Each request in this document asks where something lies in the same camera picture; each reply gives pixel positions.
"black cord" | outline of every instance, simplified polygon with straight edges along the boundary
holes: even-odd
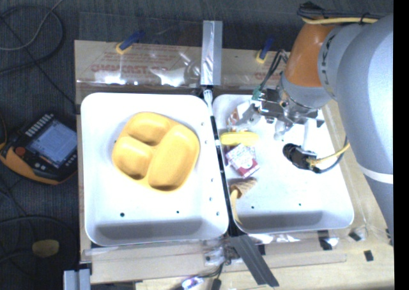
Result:
[[[52,217],[44,217],[41,215],[33,215],[33,216],[29,216],[27,215],[26,211],[18,204],[18,202],[14,199],[14,197],[12,196],[12,194],[10,193],[10,191],[8,190],[3,177],[0,175],[0,180],[3,183],[3,187],[5,189],[5,193],[3,191],[0,191],[0,194],[4,197],[6,197],[7,199],[9,199],[12,203],[13,203],[13,207],[17,213],[17,217],[15,218],[11,218],[8,220],[3,220],[0,221],[0,226],[2,225],[6,225],[6,224],[12,224],[15,222],[22,222],[22,221],[27,221],[29,223],[30,226],[30,231],[31,231],[31,237],[33,239],[33,241],[36,241],[36,236],[35,236],[35,232],[34,232],[34,227],[32,225],[32,223],[35,220],[44,220],[44,221],[48,221],[48,222],[52,222],[53,224],[57,224],[60,227],[63,227],[63,229],[67,230],[73,239],[75,239],[75,249],[73,250],[73,252],[75,253],[72,262],[70,262],[70,268],[75,268],[77,265],[77,237],[75,235],[75,232],[73,231],[73,229],[71,229],[71,227],[69,227],[68,225],[66,225],[65,223],[63,223],[60,220],[57,220],[56,218],[52,218]],[[12,250],[11,253],[7,253],[6,249],[4,248],[3,244],[0,242],[0,249],[1,249],[1,254],[2,257],[0,257],[0,264],[9,261],[12,263],[12,265],[14,265],[14,267],[19,270],[21,272],[21,274],[23,274],[25,277],[29,278],[32,281],[36,281],[36,282],[48,282],[50,284],[50,289],[52,289],[53,287],[53,279],[50,277],[44,277],[44,278],[39,278],[36,277],[36,275],[32,275],[31,273],[28,273],[26,271],[24,271],[14,260],[13,258],[18,257],[18,256],[34,256],[33,251],[32,250],[16,250],[17,245],[15,246],[15,248]]]
[[[361,17],[360,17],[360,21],[359,21],[358,24],[363,24],[363,23],[364,23],[364,18],[367,17],[368,14],[369,14],[368,12],[362,14]]]
[[[345,137],[344,147],[346,146],[347,143],[348,143],[348,138]],[[338,156],[337,160],[336,160],[330,167],[327,167],[326,169],[319,169],[318,167],[314,166],[314,167],[313,167],[313,172],[315,172],[315,173],[317,173],[317,174],[321,174],[321,173],[324,173],[324,172],[328,172],[329,170],[333,169],[333,168],[341,161],[341,159],[343,158],[344,154],[345,154],[345,152],[342,153],[342,154],[340,154],[340,155]]]
[[[287,54],[283,49],[281,49],[281,50],[279,50],[278,52],[275,53],[275,56],[274,56],[273,61],[272,61],[271,65],[270,65],[270,68],[268,69],[263,82],[259,86],[259,91],[263,90],[265,84],[267,83],[269,78],[274,74],[274,72],[276,71],[277,67],[279,66],[281,60],[283,60],[285,63],[287,63],[287,60],[288,60]]]
[[[18,5],[18,6],[14,6],[14,7],[12,7],[12,8],[9,8],[8,10],[6,10],[6,11],[0,13],[0,19],[1,19],[2,21],[4,21],[4,20],[6,19],[6,17],[8,17],[9,15],[15,13],[16,11],[23,10],[23,9],[25,9],[25,8],[39,8],[39,9],[41,9],[41,10],[50,11],[47,7],[40,6],[40,5]],[[46,60],[52,58],[52,57],[60,50],[60,48],[62,47],[63,42],[64,42],[64,40],[65,40],[65,28],[64,28],[64,23],[63,23],[63,21],[62,21],[61,18],[60,18],[56,13],[54,13],[53,11],[52,11],[50,14],[51,14],[51,16],[56,20],[56,22],[58,23],[58,26],[59,26],[59,34],[60,34],[61,36],[58,38],[58,42],[57,42],[56,46],[55,46],[51,51],[49,51],[48,53],[46,53],[46,55],[41,56],[41,57],[35,59],[35,61],[36,61],[37,63],[42,63],[42,62],[44,62],[44,61],[46,61]],[[28,68],[28,67],[33,66],[33,65],[35,65],[35,63],[34,63],[33,61],[30,61],[30,62],[27,62],[27,63],[22,63],[22,64],[17,64],[17,65],[9,66],[9,67],[0,69],[0,74],[7,73],[7,72],[12,72],[12,71],[14,71],[14,70],[20,70],[20,69],[23,69],[23,68]]]
[[[211,290],[219,290],[222,286],[222,281],[220,281],[220,274],[222,273],[224,263],[220,265],[219,272],[217,273],[216,279],[212,282]]]
[[[324,19],[329,19],[331,17],[362,17],[361,13],[348,12],[348,11],[336,11],[336,10],[326,10],[318,5],[308,1],[301,4],[298,7],[297,15],[305,17],[307,19],[322,16]],[[365,13],[365,17],[369,19],[380,19],[384,15]]]
[[[56,16],[56,17],[57,17],[57,15],[56,15],[54,12],[52,12],[51,10],[49,10],[49,11],[53,14],[53,16]],[[0,15],[0,19],[3,21],[3,23],[5,24],[5,26],[12,32],[13,36],[16,37],[16,39],[19,41],[19,43],[21,43],[21,44],[23,45],[24,42],[21,40],[21,38],[18,36],[18,34],[13,30],[13,28],[9,25],[9,23],[7,23],[6,19],[3,17],[3,14]],[[62,21],[61,21],[59,18],[58,18],[58,20],[60,21],[60,26],[61,26],[62,31],[63,31],[63,30],[64,30],[64,29],[63,29],[63,23],[62,23]],[[61,48],[61,45],[62,45],[62,43],[63,43],[63,38],[64,38],[64,36],[62,36],[62,38],[61,38],[61,40],[60,40],[60,42],[59,42],[59,45],[52,51],[52,53],[46,55],[48,58],[52,57],[52,56]],[[74,108],[74,110],[75,110],[75,102],[49,77],[49,75],[48,75],[48,74],[44,71],[44,69],[40,66],[40,61],[39,61],[38,59],[36,59],[36,58],[32,55],[32,53],[30,52],[30,50],[29,50],[27,47],[24,47],[24,50],[27,52],[27,54],[29,55],[29,57],[30,57],[31,60],[32,60],[32,64],[31,64],[31,65],[35,65],[35,66],[39,69],[39,71],[40,71],[40,72],[44,75],[44,77],[54,86],[54,88],[57,89],[58,92],[59,92],[60,94],[62,94],[62,95],[73,105],[73,108]],[[11,69],[12,69],[12,70],[15,70],[16,68],[23,67],[23,66],[26,66],[26,65],[27,65],[27,64],[24,64],[24,65],[22,65],[22,66],[13,67],[13,68],[11,68]]]
[[[199,275],[199,277],[205,279],[205,278],[209,278],[209,277],[220,277],[220,274],[222,273],[222,269],[223,269],[223,265],[224,262],[222,264],[220,264],[217,269],[209,274],[205,274],[205,275]]]

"blue clamp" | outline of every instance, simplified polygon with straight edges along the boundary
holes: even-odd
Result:
[[[274,42],[273,36],[269,36],[264,44],[263,49],[260,49],[257,52],[256,61],[259,63],[264,63],[266,61],[267,53],[270,50],[272,44]]]
[[[136,31],[132,33],[123,42],[117,44],[116,52],[118,54],[124,55],[124,53],[131,48],[132,44],[138,42],[141,38],[143,38],[144,35],[145,35],[144,31]]]

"white tray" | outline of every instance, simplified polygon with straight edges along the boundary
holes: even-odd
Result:
[[[195,131],[196,166],[171,193],[129,180],[112,164],[114,141],[136,113],[156,112]],[[97,245],[129,245],[222,236],[228,213],[213,130],[204,101],[190,95],[94,93],[81,105],[85,230]]]
[[[213,110],[219,134],[227,130],[226,121],[234,108],[249,99],[247,95],[220,95],[215,99]],[[261,167],[252,175],[257,184],[236,201],[242,222],[238,227],[250,234],[348,227],[354,212],[339,165],[323,174],[298,169],[284,157],[282,148],[289,142],[303,144],[304,126],[294,125],[284,142],[274,140],[274,128],[263,118],[251,129],[260,136],[255,150]],[[325,123],[313,137],[318,158],[334,153]],[[225,167],[225,172],[228,183],[240,178],[231,166]]]

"yellow cable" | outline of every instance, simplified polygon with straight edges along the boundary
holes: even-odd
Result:
[[[339,24],[339,23],[352,23],[352,22],[362,22],[362,23],[375,23],[378,19],[371,19],[369,17],[332,17],[329,19],[307,19],[306,17],[301,17],[301,19],[308,24]]]
[[[344,147],[342,147],[339,151],[337,151],[336,153],[334,153],[332,155],[329,155],[329,156],[323,157],[323,158],[307,159],[307,162],[310,163],[311,166],[315,166],[315,165],[320,164],[320,163],[322,163],[325,160],[328,160],[330,158],[338,157],[340,154],[344,153],[349,147],[350,147],[350,143],[347,143]]]
[[[242,221],[238,218],[237,211],[236,211],[236,200],[238,197],[238,189],[234,189],[230,193],[230,205],[231,205],[231,211],[233,213],[233,217],[236,220],[236,222],[242,224]]]

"gray carpet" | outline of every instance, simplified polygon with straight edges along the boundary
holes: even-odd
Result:
[[[51,8],[57,1],[0,0],[0,12],[21,41],[26,42],[38,27],[44,10],[27,6],[12,12],[9,10],[19,5]],[[43,71],[36,65],[23,66],[32,63],[32,57],[25,50],[0,50],[0,113],[9,132],[44,111],[53,110],[74,118],[73,41],[80,38],[114,40],[107,38],[119,34],[121,26],[112,23],[108,26],[106,15],[192,22],[221,20],[224,24],[225,48],[259,49],[266,37],[272,34],[275,38],[272,49],[291,50],[302,27],[297,8],[306,1],[327,9],[355,13],[383,15],[394,11],[394,0],[64,0],[55,10],[63,22],[63,33],[58,19],[50,18],[36,41],[28,47],[31,55],[39,59],[58,48],[60,36],[64,35],[61,48],[48,60],[38,63]],[[0,47],[15,47],[19,43],[0,20]],[[3,165],[0,166],[0,175],[4,181],[0,183],[2,192],[5,192],[5,187],[10,188],[27,215],[56,218],[77,233],[77,176],[57,187],[49,187],[22,179]],[[15,216],[14,205],[2,195],[0,220]],[[4,252],[0,253],[0,289],[62,289],[62,271],[71,266],[72,254],[76,250],[69,231],[44,220],[30,224],[21,222],[13,226],[0,224],[0,241],[8,255],[30,248],[30,229],[35,230],[37,238],[50,235],[57,238],[61,245],[60,255],[47,262],[34,260],[30,256],[19,256],[10,261],[3,259]]]

